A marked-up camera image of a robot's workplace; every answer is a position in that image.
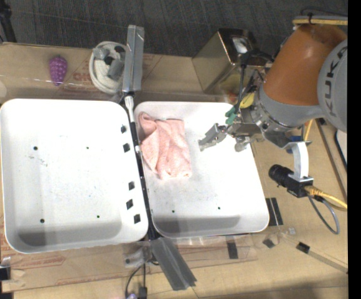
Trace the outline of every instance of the purple grapes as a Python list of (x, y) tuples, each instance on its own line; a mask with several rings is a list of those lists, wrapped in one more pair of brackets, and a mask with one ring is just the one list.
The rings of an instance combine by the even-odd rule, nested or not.
[(49, 61), (50, 78), (58, 87), (63, 83), (67, 73), (67, 61), (61, 56), (54, 57)]

